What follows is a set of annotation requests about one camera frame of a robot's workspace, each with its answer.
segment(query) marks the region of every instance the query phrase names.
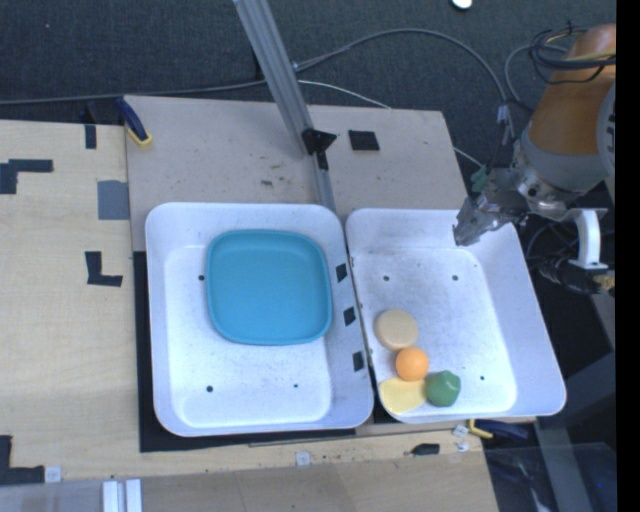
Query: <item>orange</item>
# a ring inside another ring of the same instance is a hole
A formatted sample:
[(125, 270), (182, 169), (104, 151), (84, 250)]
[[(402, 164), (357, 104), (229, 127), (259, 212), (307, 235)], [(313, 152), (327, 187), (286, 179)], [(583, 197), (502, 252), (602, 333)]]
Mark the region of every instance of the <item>orange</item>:
[(404, 380), (424, 379), (429, 371), (429, 356), (418, 347), (403, 348), (396, 356), (396, 371)]

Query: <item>blue plate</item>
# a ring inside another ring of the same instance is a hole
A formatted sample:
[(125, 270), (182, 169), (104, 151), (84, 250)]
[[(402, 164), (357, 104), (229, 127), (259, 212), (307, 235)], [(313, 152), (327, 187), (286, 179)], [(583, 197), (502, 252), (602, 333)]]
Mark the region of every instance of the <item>blue plate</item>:
[(255, 345), (313, 341), (331, 325), (331, 283), (322, 249), (288, 231), (237, 230), (207, 251), (209, 314), (225, 338)]

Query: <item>white tray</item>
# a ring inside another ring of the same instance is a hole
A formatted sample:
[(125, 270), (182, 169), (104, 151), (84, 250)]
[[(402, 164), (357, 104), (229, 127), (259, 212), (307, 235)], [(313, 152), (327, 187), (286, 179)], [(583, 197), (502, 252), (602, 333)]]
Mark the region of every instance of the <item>white tray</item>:
[[(320, 245), (333, 301), (324, 336), (257, 346), (215, 331), (200, 276), (211, 240), (236, 229), (293, 231)], [(147, 217), (146, 248), (153, 401), (167, 430), (204, 436), (340, 429), (369, 417), (373, 391), (335, 214), (318, 205), (165, 203)]]
[(457, 211), (363, 209), (346, 223), (353, 278), (377, 384), (396, 376), (394, 353), (376, 339), (386, 309), (419, 326), (430, 372), (462, 379), (450, 407), (429, 403), (406, 423), (542, 416), (565, 402), (562, 375), (512, 225), (457, 247)]

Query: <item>black mat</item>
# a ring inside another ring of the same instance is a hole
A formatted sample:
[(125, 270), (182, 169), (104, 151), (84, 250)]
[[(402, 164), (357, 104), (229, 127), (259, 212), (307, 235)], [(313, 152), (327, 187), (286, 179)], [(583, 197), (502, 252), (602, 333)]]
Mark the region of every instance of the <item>black mat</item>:
[(153, 408), (151, 331), (149, 328), (149, 295), (146, 253), (135, 252), (133, 254), (133, 265), (136, 305), (138, 407), (141, 452), (195, 450), (199, 448), (211, 448), (215, 446), (227, 446), (233, 444), (335, 438), (355, 435), (355, 430), (353, 429), (332, 429), (321, 431), (234, 434), (192, 438), (177, 436), (166, 430), (156, 417)]

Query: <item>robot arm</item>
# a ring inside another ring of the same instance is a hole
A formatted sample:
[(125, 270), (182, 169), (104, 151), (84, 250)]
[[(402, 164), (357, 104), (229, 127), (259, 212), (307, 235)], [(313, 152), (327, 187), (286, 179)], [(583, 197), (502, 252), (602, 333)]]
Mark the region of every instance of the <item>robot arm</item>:
[(514, 144), (510, 167), (491, 169), (480, 195), (465, 200), (456, 244), (476, 243), (487, 231), (536, 214), (576, 222), (580, 255), (569, 264), (594, 274), (606, 270), (598, 261), (598, 217), (606, 210), (567, 205), (615, 173), (615, 46), (613, 24), (584, 31), (575, 42)]

